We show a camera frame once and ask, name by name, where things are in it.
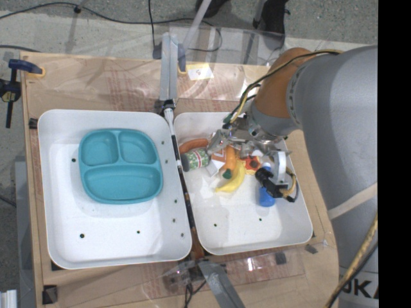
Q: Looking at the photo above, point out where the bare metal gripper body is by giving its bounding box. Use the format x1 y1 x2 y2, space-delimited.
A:
222 119 292 160

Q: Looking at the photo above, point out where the slice of pizza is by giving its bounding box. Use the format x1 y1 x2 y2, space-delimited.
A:
245 155 263 175

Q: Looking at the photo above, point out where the orange carrot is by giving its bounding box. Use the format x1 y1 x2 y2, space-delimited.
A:
222 146 238 180

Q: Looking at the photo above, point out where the white and orange carton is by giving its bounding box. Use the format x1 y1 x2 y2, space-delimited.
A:
205 149 228 177

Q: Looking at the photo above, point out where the green and white can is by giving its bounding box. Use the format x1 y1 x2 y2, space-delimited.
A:
180 148 212 173

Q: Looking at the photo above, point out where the orange-brown sausage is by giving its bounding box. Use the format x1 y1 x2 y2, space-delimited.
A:
179 138 210 155

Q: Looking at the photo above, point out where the yellow banana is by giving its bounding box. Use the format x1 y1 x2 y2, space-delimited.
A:
214 160 247 193

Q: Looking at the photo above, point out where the blue bottle with white cap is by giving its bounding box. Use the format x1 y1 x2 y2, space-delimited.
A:
258 161 277 208

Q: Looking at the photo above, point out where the white plastic tray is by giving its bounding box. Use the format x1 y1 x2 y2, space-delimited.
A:
173 111 314 256
37 108 193 270

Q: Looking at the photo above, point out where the blue divided plate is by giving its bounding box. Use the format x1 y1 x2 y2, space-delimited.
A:
78 128 164 205

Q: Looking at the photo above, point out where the person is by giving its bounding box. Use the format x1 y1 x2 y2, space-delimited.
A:
195 0 311 37

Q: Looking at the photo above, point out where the brown cardboard board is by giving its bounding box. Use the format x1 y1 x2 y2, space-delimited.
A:
19 50 340 308

